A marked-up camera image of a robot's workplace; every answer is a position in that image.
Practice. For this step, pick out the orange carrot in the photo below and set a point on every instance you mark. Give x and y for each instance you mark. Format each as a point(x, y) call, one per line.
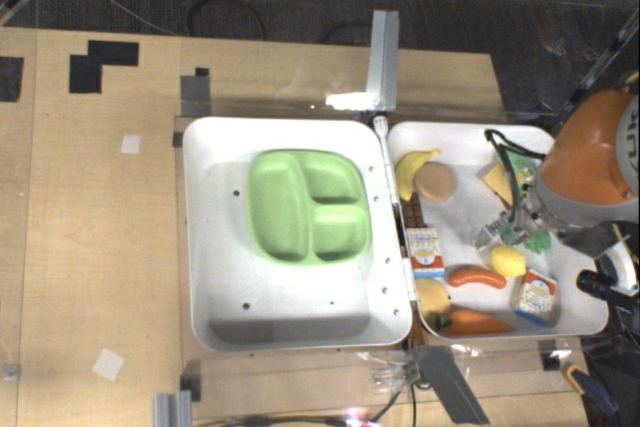
point(475, 323)

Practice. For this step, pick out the orange sausage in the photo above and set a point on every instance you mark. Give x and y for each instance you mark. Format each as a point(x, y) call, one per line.
point(475, 277)

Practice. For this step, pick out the green lettuce leaf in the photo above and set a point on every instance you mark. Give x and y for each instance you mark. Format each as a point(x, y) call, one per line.
point(540, 242)

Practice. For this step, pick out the yellow cheese wedge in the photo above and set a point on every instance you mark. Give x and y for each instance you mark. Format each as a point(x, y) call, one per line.
point(499, 180)

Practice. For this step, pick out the yellow lemon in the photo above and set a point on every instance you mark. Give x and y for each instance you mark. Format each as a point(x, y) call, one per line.
point(508, 261)

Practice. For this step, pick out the green divided plate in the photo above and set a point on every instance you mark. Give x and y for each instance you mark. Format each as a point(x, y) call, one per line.
point(280, 205)

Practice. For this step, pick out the tan round biscuit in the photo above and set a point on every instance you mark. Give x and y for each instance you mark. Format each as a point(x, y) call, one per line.
point(435, 182)

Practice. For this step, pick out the white orange and blue carton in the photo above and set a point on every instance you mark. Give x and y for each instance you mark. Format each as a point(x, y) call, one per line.
point(425, 252)
point(536, 297)

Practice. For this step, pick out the brown chocolate bar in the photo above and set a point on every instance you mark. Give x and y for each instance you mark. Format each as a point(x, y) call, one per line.
point(414, 214)

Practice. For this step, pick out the yellow banana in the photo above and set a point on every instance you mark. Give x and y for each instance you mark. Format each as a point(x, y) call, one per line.
point(406, 170)

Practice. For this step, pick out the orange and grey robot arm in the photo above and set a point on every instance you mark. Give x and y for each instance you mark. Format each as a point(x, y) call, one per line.
point(585, 155)

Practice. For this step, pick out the white plastic tray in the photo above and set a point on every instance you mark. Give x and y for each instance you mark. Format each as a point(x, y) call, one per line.
point(460, 235)
point(225, 235)

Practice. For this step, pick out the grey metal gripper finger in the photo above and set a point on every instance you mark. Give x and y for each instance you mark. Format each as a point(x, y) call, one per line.
point(487, 235)

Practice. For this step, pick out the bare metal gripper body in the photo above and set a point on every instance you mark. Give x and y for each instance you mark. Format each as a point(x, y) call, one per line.
point(525, 215)

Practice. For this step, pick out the black cylinder on white bracket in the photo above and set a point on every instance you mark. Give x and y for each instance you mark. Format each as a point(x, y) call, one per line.
point(607, 282)

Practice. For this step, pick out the yellow mango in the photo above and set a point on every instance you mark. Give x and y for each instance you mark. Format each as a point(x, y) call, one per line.
point(432, 295)

